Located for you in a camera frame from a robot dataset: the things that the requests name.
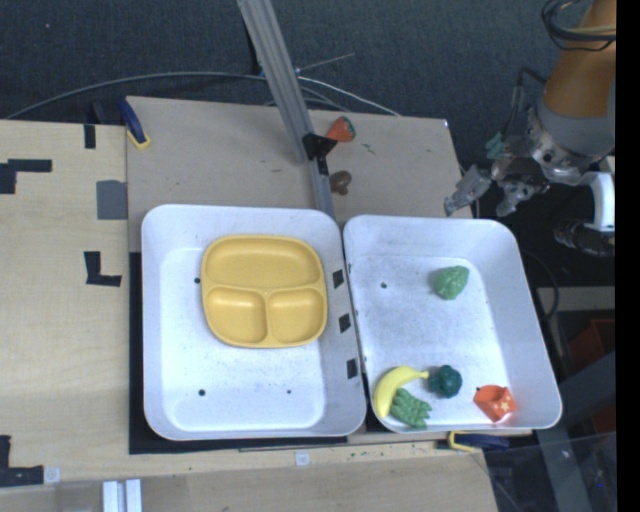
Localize brown mushroom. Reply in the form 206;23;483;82
328;170;353;197

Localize orange carton with stars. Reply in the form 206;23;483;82
472;384;519;424

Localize white plastic tray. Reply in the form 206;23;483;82
342;214;564;435
140;202;368;442

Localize light green grapes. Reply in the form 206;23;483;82
431;265;471;302

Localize black cylinder on white bracket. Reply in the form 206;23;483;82
553;171;617;258

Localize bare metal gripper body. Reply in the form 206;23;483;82
489;130;601;195

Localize red strawberry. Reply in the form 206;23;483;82
325;115;357;144

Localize dark green broccoli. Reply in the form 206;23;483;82
427;364;464;400

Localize green pea pods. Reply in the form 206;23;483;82
389;388;433;430

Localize yellow divided plate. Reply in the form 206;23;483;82
200;234;329;349

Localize brown cardboard board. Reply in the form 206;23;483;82
125;95;533;447

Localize yellow banana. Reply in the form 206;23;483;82
372;365;431;420

